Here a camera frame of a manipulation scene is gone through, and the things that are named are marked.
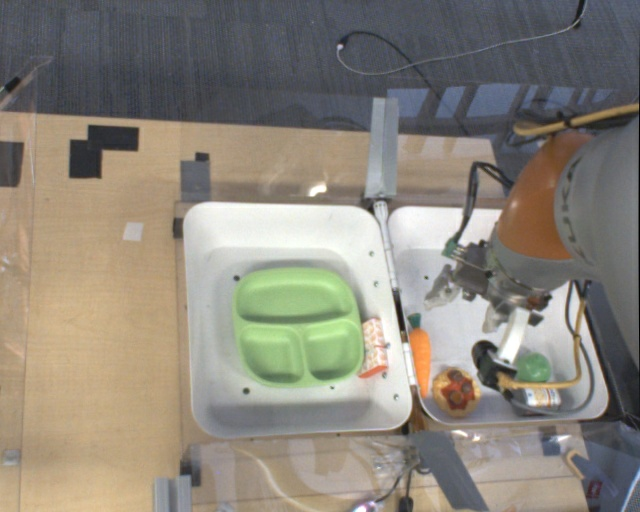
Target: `wooden table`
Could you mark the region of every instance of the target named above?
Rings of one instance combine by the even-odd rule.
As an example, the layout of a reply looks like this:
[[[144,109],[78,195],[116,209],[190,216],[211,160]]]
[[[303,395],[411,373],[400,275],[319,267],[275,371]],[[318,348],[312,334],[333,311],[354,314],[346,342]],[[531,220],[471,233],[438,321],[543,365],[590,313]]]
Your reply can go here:
[[[89,124],[140,128],[139,150],[105,151],[102,179],[70,179],[69,141],[86,139]],[[357,202],[364,184],[368,134],[38,116],[22,462],[0,473],[0,509],[150,511],[154,479],[178,474],[183,433],[171,227],[180,161],[196,152],[210,154],[215,198],[297,201],[325,183],[331,201],[348,203]],[[404,200],[461,204],[473,160],[492,160],[487,141],[401,136]],[[0,199],[15,193],[0,192]],[[501,204],[499,187],[487,180],[480,195],[487,205]],[[123,239],[128,223],[143,224],[140,241]],[[19,442],[19,433],[12,435]],[[316,467],[345,471],[345,439],[308,441]],[[265,494],[254,486],[238,510],[345,510],[353,492],[366,490],[346,493],[343,482],[327,497],[300,482],[292,468],[308,455],[305,446],[280,440],[228,448],[244,450],[234,458],[235,475],[243,474],[239,467],[263,478],[265,468],[271,471]],[[562,500],[564,510],[585,509],[579,481],[558,457],[485,463],[479,488],[492,506],[557,510]],[[528,469],[514,476],[523,464]],[[11,491],[18,479],[19,504]],[[375,478],[366,482],[379,492]],[[278,496],[273,483],[298,498]],[[414,496],[416,510],[449,510],[429,477],[416,481]],[[195,509],[216,506],[204,500]]]

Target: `white plastic tub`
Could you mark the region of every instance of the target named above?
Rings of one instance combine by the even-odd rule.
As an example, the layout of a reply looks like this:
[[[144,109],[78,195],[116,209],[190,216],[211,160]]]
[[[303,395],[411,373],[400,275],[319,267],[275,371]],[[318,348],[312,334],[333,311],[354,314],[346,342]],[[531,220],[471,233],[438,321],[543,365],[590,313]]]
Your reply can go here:
[[[192,409],[206,432],[237,438],[390,430],[406,421],[411,393],[373,216],[349,206],[202,203],[185,218],[184,244]],[[384,376],[274,388],[244,371],[232,323],[236,279],[287,266],[337,272],[354,291],[362,320],[382,320],[390,344]]]
[[[497,210],[476,210],[467,227],[462,245],[468,242],[487,240],[494,223],[498,219]],[[422,313],[422,327],[431,338],[431,377],[449,366],[458,366],[471,375],[477,371],[471,358],[471,348],[476,341],[486,339],[500,344],[505,326],[497,333],[482,332],[482,323],[487,301],[477,297],[467,302],[461,296],[446,306],[425,311],[424,296],[431,289],[433,281],[442,267],[450,259],[441,256],[446,241],[460,225],[459,208],[405,207],[393,212],[389,219],[389,231],[393,241],[394,259],[401,288],[405,315]],[[575,375],[573,362],[573,341],[564,323],[564,307],[567,287],[553,292],[553,300],[542,314],[544,320],[537,327],[527,329],[523,348],[541,352],[551,362],[553,380],[571,379]],[[572,301],[571,318],[575,318],[578,300]],[[513,411],[502,396],[482,386],[482,399],[478,408],[463,419],[452,418],[438,408],[431,394],[423,401],[429,415],[438,422],[449,426],[470,427],[492,424],[513,424],[522,421],[536,423],[557,423],[562,419],[582,420],[600,416],[608,403],[607,387],[602,375],[596,351],[586,325],[582,336],[585,348],[595,374],[595,393],[590,403],[581,412],[556,417],[535,416],[523,418]],[[561,392],[563,408],[575,407],[587,397],[589,389],[588,372],[581,355],[583,379],[573,388]]]

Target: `orange carrot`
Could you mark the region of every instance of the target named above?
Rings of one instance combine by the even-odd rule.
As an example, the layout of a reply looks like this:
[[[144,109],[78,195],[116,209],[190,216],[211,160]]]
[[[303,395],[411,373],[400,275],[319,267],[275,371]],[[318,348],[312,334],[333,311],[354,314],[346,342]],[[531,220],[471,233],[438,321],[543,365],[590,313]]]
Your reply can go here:
[[[409,333],[409,344],[413,352],[413,364],[416,368],[420,396],[426,398],[429,393],[431,374],[431,341],[427,332],[420,328],[420,320],[420,313],[409,315],[409,323],[413,327]]]

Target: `green divided tray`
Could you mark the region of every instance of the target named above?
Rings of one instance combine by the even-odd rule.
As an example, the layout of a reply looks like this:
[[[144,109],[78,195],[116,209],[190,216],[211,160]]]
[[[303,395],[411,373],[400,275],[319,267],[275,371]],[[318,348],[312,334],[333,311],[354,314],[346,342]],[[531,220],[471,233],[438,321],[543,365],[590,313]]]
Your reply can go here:
[[[330,384],[362,366],[358,305],[328,270],[276,268],[243,277],[233,295],[233,325],[245,370],[268,386]]]

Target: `small can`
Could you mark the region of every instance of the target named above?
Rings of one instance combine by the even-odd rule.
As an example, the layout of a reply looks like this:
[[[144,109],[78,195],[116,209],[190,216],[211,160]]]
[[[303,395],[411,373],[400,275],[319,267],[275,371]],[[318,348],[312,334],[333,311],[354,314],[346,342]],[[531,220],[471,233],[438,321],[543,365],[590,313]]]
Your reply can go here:
[[[513,398],[521,404],[534,409],[544,409],[547,411],[557,411],[562,404],[560,393],[557,389],[516,389],[513,391]],[[534,414],[517,407],[515,409],[519,414],[525,416]]]

